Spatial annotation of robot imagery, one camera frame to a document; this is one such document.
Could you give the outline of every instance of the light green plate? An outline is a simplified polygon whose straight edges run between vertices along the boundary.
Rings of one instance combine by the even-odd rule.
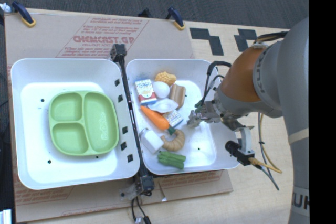
[[[113,102],[101,92],[71,91],[54,96],[49,126],[53,144],[68,155],[103,154],[119,141]]]

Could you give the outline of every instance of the black bracket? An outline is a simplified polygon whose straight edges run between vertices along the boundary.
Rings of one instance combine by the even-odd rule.
[[[132,119],[135,119],[134,110],[132,106],[132,100],[131,100],[131,94],[130,94],[130,90],[128,87],[127,74],[125,70],[124,57],[127,55],[125,44],[113,44],[110,55],[111,55],[111,60],[113,62],[118,63],[120,66],[121,73],[122,73],[122,82],[124,85],[127,104],[128,104],[128,108],[130,111],[130,117]],[[154,189],[153,176],[149,174],[149,171],[147,170],[144,164],[143,158],[142,158],[140,140],[139,140],[139,135],[138,135],[135,121],[132,121],[132,127],[134,131],[135,142],[137,144],[138,155],[140,158],[140,168],[139,168],[137,175],[135,176],[135,181],[137,182],[137,184],[139,184],[139,186],[137,187],[138,189],[140,189],[139,194],[151,194],[151,191]]]

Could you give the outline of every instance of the cardboard sheet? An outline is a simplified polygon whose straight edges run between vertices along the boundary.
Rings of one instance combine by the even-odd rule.
[[[178,30],[171,20],[28,11],[37,22],[33,28],[24,25],[19,14],[5,16],[8,74],[11,66],[23,58],[108,59],[115,43],[126,45],[126,64],[135,58],[194,58],[188,32]],[[11,97],[10,81],[8,87]],[[10,111],[13,163],[16,164],[12,105]],[[20,182],[17,167],[13,170],[17,222],[130,206],[129,200],[121,200],[119,190],[131,185],[132,178],[31,190]],[[154,181],[153,195],[142,197],[144,204],[233,191],[226,170],[158,177]]]

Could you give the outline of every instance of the green beans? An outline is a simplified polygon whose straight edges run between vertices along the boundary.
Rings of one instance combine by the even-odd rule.
[[[171,153],[169,151],[160,151],[158,158],[159,162],[163,165],[174,166],[178,169],[184,168],[184,161],[186,160],[184,155]]]

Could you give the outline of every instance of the croissant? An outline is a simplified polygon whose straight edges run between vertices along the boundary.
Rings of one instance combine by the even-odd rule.
[[[166,140],[166,137],[164,135],[161,135],[161,139],[164,143],[162,147],[165,150],[178,151],[183,148],[185,142],[184,133],[179,129],[175,129],[174,134],[176,135],[176,137],[171,141]]]

